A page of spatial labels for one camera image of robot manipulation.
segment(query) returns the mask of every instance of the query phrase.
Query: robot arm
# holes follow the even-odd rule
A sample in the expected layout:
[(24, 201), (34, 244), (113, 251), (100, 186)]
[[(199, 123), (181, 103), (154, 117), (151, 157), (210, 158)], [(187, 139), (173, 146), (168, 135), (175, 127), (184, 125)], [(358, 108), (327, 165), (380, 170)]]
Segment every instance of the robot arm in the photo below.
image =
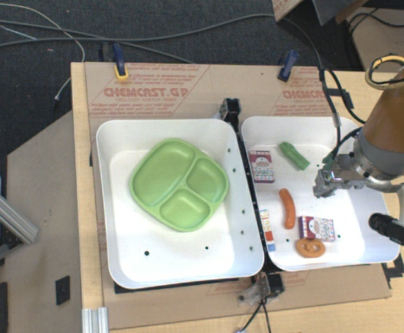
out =
[[(375, 67), (388, 61), (388, 57), (384, 59), (380, 58), (377, 65), (376, 60)], [(373, 82), (372, 71), (373, 67), (367, 71), (367, 82), (384, 91), (367, 122), (355, 135), (353, 151), (338, 154), (325, 164), (318, 171), (313, 191), (318, 198), (331, 196), (337, 189), (361, 189), (364, 186), (397, 193), (401, 206), (399, 220), (373, 214), (369, 225), (404, 245), (404, 184), (392, 184), (393, 179), (404, 176), (404, 65), (389, 83)]]

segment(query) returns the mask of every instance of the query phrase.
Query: wooden table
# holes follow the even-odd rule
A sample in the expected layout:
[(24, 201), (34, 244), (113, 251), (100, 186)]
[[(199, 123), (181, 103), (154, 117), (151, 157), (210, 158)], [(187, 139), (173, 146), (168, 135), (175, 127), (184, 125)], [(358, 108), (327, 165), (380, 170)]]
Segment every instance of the wooden table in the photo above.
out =
[[(344, 87), (351, 93), (355, 112), (367, 118), (380, 92), (371, 89), (360, 72), (337, 72)], [(73, 92), (73, 126), (76, 152), (76, 178), (78, 196), (78, 228), (80, 242), (80, 272), (82, 307), (97, 309), (104, 306), (102, 275), (98, 247), (94, 179), (89, 166), (91, 150), (87, 107), (85, 65), (71, 66)], [(329, 79), (329, 86), (334, 87)], [(351, 118), (341, 100), (335, 101), (341, 116)], [(398, 214), (398, 201), (394, 195), (385, 197), (392, 215)], [(404, 260), (404, 247), (401, 248)], [(150, 327), (137, 327), (112, 332), (234, 332), (243, 326), (248, 315), (189, 321)], [(404, 332), (404, 276), (392, 280), (392, 297), (384, 300), (350, 302), (340, 305), (309, 307), (270, 312), (274, 332)], [(259, 314), (248, 327), (248, 332), (265, 332), (266, 322)]]

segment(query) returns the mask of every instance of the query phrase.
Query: white cable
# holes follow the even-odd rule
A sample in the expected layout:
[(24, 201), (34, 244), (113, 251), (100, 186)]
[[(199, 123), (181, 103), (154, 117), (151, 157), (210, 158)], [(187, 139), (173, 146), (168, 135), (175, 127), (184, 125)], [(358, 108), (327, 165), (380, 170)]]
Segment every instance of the white cable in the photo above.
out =
[[(11, 8), (23, 8), (32, 12), (35, 12), (36, 14), (40, 15), (41, 17), (43, 17), (44, 19), (48, 20), (49, 22), (52, 23), (52, 25), (54, 25), (55, 27), (57, 27), (59, 30), (62, 30), (62, 28), (56, 23), (54, 22), (52, 19), (50, 19), (49, 17), (47, 17), (44, 13), (34, 9), (34, 8), (30, 8), (28, 6), (22, 6), (22, 5), (15, 5), (13, 3), (0, 3), (0, 6), (7, 6), (7, 7), (11, 7)], [(79, 43), (79, 41), (75, 40), (74, 37), (72, 37), (69, 33), (67, 33), (66, 31), (63, 31), (63, 33), (72, 38), (74, 40), (74, 42), (80, 47), (80, 50), (82, 51), (82, 63), (85, 61), (86, 58), (86, 53), (85, 53), (85, 49), (83, 48), (83, 46), (81, 45), (81, 43)], [(64, 84), (62, 85), (62, 87), (60, 88), (60, 90), (58, 90), (57, 94), (55, 95), (55, 100), (58, 101), (60, 100), (60, 94), (63, 91), (63, 89), (66, 87), (66, 85), (68, 85), (68, 83), (71, 81), (71, 78), (68, 78), (68, 80), (66, 80), (64, 82)]]

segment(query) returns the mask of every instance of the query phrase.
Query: toy donut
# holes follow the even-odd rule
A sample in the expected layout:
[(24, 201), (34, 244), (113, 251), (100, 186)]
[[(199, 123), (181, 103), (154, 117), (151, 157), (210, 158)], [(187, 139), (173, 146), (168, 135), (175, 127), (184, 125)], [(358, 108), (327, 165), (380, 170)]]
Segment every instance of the toy donut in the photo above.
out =
[(296, 242), (296, 249), (305, 258), (318, 258), (325, 253), (325, 245), (319, 239), (299, 239)]

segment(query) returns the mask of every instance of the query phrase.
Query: blue clamp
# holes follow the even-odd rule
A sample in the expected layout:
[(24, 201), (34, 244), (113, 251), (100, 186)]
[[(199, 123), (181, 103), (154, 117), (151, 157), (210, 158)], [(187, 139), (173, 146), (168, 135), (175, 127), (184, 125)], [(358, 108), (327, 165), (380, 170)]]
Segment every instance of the blue clamp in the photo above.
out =
[(281, 69), (278, 78), (282, 81), (287, 82), (288, 78), (290, 77), (291, 74), (291, 68), (292, 66), (296, 63), (297, 58), (299, 57), (299, 54), (296, 51), (289, 51), (288, 55), (286, 56), (285, 59), (285, 64), (283, 68)]
[(116, 77), (119, 81), (124, 81), (128, 79), (128, 69), (126, 68), (125, 61), (123, 59), (123, 51), (121, 50), (119, 43), (114, 43), (112, 45), (112, 49), (114, 50), (114, 59), (116, 62), (114, 66)]

